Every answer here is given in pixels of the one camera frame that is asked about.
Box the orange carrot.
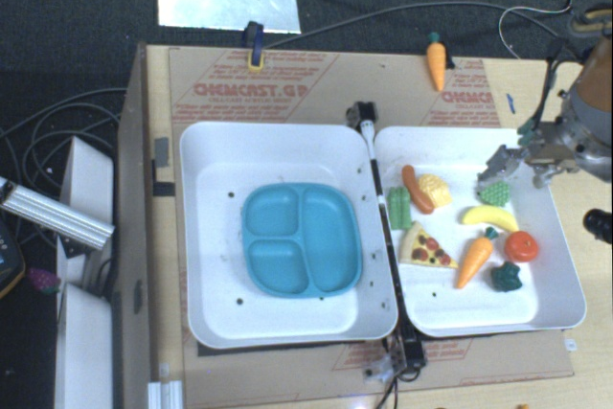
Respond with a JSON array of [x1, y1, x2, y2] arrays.
[[454, 226, 500, 291], [426, 32, 449, 93]]

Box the green beans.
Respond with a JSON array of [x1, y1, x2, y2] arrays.
[[386, 186, 414, 232]]

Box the yellow banana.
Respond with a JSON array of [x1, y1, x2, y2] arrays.
[[461, 204, 520, 234]]

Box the purple grapes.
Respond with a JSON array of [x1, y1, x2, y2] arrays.
[[25, 266, 63, 296]]

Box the green broccoli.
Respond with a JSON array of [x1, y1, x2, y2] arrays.
[[488, 261, 524, 294]]

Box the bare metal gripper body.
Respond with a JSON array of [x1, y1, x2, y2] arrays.
[[522, 121, 613, 188]]

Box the green grapes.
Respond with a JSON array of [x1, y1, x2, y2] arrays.
[[475, 178, 511, 209]]

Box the yellow corn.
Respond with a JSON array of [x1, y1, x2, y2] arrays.
[[418, 172, 453, 209]]

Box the black cylinder on white bracket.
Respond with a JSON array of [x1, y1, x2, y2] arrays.
[[582, 207, 613, 239]]

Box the blue divided plate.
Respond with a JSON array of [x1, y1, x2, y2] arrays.
[[240, 182, 364, 301]]

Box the white plastic tray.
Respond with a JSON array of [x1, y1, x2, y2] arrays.
[[178, 120, 400, 350], [373, 125, 588, 339]]

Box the brown cardboard board red print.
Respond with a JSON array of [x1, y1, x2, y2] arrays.
[[168, 45, 576, 395]]

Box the thin black and white rod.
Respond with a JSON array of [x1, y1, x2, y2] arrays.
[[360, 119, 414, 351]]

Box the orange tomato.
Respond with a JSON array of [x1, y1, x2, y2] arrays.
[[503, 230, 540, 264]]

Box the pizza slice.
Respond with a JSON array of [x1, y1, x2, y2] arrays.
[[398, 220, 460, 271]]

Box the black block with thin wires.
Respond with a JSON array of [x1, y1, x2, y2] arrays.
[[346, 101, 381, 129], [382, 333, 428, 380]]

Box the orange sausage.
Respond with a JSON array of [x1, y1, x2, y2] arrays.
[[400, 164, 436, 215]]

